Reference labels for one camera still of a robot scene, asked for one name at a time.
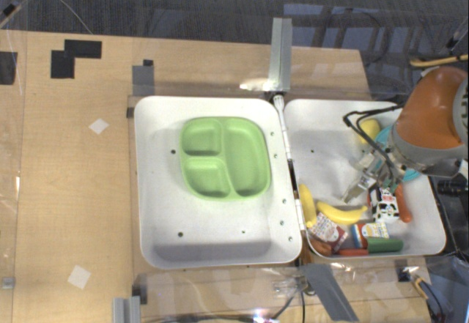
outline green plate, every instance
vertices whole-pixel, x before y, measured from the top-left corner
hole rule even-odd
[[[201,117],[180,134],[182,175],[201,198],[253,198],[270,186],[264,135],[240,117]]]

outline white tray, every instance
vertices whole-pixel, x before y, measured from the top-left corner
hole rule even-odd
[[[296,176],[299,183],[308,186],[314,199],[336,207],[344,205],[340,197],[359,175],[352,165],[362,155],[363,145],[343,123],[343,115],[392,104],[348,100],[293,100],[287,104],[285,119]],[[388,112],[375,119],[386,127],[398,115],[398,111]],[[420,176],[404,183],[403,188],[413,220],[407,224],[398,220],[388,225],[388,230],[392,237],[404,241],[404,248],[398,253],[370,254],[369,258],[432,255],[445,247],[446,235],[428,178]],[[365,193],[350,202],[362,204],[366,204]],[[352,247],[351,237],[344,247]]]
[[[259,125],[270,157],[265,193],[242,201],[197,198],[185,186],[179,136],[184,123],[237,116]],[[154,267],[180,269],[283,264],[302,245],[284,142],[275,108],[264,100],[146,97],[135,109],[141,251]]]

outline wooden table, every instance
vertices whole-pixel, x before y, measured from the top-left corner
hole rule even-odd
[[[6,36],[0,31],[0,51],[9,50]],[[236,96],[243,94],[238,90],[240,82],[267,77],[270,46],[19,31],[10,31],[10,36],[23,41],[15,47],[27,73],[12,321],[108,323],[111,301],[130,296],[134,276],[126,118],[132,66],[142,65],[143,59],[154,61],[157,94]],[[101,41],[102,58],[76,59],[75,79],[51,79],[51,50],[63,50],[65,39]],[[292,86],[317,97],[369,98],[358,51],[294,48]],[[0,103],[8,101],[14,87],[0,86]],[[109,124],[100,135],[89,129],[97,119]],[[10,232],[11,242],[15,233]],[[4,235],[2,229],[1,234],[0,244],[4,244],[8,233]],[[75,265],[91,272],[84,289],[67,282]],[[176,305],[184,311],[193,303],[182,301],[184,288],[175,280],[185,278],[200,293],[210,295],[222,272],[236,296],[254,290],[250,272],[262,274],[259,270],[206,272],[211,279],[207,280],[209,273],[202,280],[192,280],[202,275],[197,273],[165,276],[156,272],[155,277],[161,288],[172,290]],[[367,284],[371,302],[363,298],[352,302],[357,314],[366,321],[376,319],[378,311],[387,316],[399,308],[396,321],[427,322],[425,303],[413,287],[391,279],[386,276],[383,284]],[[271,287],[269,278],[263,280],[260,285]],[[380,300],[380,286],[391,291],[389,300]],[[353,283],[349,287],[357,288]],[[314,316],[328,322],[314,298],[306,301],[307,322],[315,322]],[[283,303],[273,301],[273,306]],[[233,308],[218,302],[214,299],[208,305],[214,311]],[[2,295],[6,310],[9,304],[11,294]],[[300,310],[295,301],[284,315],[285,322],[299,322]]]

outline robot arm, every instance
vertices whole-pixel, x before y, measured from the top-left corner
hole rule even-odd
[[[345,202],[376,182],[394,192],[409,168],[428,176],[456,175],[468,158],[468,74],[454,67],[427,73],[391,128],[387,144],[381,150],[370,144],[373,149],[362,159],[362,174],[342,197]]]

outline yellow cable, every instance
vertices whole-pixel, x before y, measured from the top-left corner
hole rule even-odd
[[[436,60],[430,60],[429,62],[423,62],[421,60],[410,60],[410,65],[413,67],[418,67],[418,68],[428,68],[428,67],[435,67],[437,65],[443,65],[443,64],[449,64],[452,62],[465,62],[468,60],[468,55],[461,55],[461,56],[452,56],[452,57],[446,57],[444,59],[436,59]]]

